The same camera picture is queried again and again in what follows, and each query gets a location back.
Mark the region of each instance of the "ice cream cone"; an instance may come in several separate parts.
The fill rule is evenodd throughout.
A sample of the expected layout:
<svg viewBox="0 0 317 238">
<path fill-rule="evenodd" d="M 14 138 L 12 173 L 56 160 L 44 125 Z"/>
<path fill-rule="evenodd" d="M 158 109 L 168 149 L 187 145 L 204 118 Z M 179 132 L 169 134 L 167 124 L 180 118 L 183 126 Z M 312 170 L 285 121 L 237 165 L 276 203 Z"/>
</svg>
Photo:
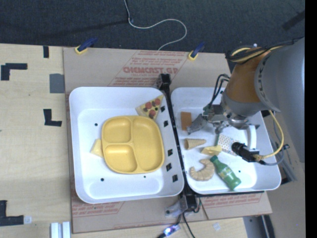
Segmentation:
<svg viewBox="0 0 317 238">
<path fill-rule="evenodd" d="M 206 143 L 205 139 L 193 139 L 193 138 L 186 138 L 185 139 L 185 149 L 190 150 L 196 146 L 203 145 Z"/>
</svg>

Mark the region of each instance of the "light wood surface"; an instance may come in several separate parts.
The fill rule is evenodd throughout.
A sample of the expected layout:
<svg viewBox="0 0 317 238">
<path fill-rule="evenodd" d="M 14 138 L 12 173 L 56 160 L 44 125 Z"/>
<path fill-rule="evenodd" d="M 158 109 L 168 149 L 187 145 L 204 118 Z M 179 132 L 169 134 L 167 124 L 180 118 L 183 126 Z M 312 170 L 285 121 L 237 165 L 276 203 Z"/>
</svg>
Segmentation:
<svg viewBox="0 0 317 238">
<path fill-rule="evenodd" d="M 62 47 L 0 44 L 0 64 L 27 63 L 0 81 L 0 200 L 7 216 L 25 215 L 32 223 L 0 227 L 0 238 L 50 237 L 50 223 L 71 221 L 65 95 L 50 93 L 50 74 L 63 74 Z M 61 127 L 45 126 L 43 109 Z M 198 238 L 246 238 L 242 218 L 191 222 Z M 157 237 L 166 226 L 72 234 L 74 238 Z M 191 237 L 185 224 L 173 237 Z"/>
</svg>

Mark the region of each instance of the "pizza slice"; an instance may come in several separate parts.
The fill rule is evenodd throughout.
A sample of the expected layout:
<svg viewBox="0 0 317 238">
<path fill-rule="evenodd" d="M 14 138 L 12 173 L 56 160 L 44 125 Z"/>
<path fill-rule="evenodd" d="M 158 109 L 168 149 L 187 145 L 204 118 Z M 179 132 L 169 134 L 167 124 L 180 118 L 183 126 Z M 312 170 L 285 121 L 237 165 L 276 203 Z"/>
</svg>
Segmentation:
<svg viewBox="0 0 317 238">
<path fill-rule="evenodd" d="M 138 106 L 135 110 L 137 111 L 138 115 L 149 117 L 155 120 L 159 114 L 162 99 L 163 95 L 157 96 L 156 98 Z"/>
</svg>

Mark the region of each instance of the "cardboard box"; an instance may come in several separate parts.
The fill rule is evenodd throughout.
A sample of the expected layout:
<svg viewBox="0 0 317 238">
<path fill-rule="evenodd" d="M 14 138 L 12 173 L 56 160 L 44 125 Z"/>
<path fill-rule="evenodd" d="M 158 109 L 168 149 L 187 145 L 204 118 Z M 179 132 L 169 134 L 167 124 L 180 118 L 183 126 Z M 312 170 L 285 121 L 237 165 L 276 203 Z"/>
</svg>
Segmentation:
<svg viewBox="0 0 317 238">
<path fill-rule="evenodd" d="M 161 73 L 171 75 L 170 90 L 178 87 L 214 87 L 218 75 L 229 74 L 224 54 L 198 55 L 188 59 L 187 52 L 88 49 L 82 55 L 64 48 L 66 115 L 71 178 L 72 225 L 74 233 L 130 227 L 173 224 L 165 208 L 178 196 L 103 204 L 87 204 L 76 195 L 70 131 L 70 92 L 81 86 L 151 87 Z M 203 221 L 271 213 L 266 192 L 202 197 L 202 210 L 190 214 L 188 221 Z"/>
</svg>

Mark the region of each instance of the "blue clip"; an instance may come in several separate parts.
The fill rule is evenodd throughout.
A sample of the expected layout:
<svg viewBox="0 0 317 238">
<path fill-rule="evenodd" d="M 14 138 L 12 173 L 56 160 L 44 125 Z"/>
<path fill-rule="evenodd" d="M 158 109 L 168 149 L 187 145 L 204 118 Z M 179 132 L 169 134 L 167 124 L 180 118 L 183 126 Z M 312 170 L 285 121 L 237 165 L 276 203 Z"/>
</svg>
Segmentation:
<svg viewBox="0 0 317 238">
<path fill-rule="evenodd" d="M 75 48 L 75 51 L 77 54 L 81 55 L 85 51 L 87 51 L 87 48 L 93 46 L 97 42 L 97 38 L 90 38 L 86 40 L 82 45 Z"/>
<path fill-rule="evenodd" d="M 198 52 L 203 51 L 205 48 L 205 43 L 201 42 L 193 51 L 188 54 L 189 60 L 193 61 L 197 58 Z"/>
</svg>

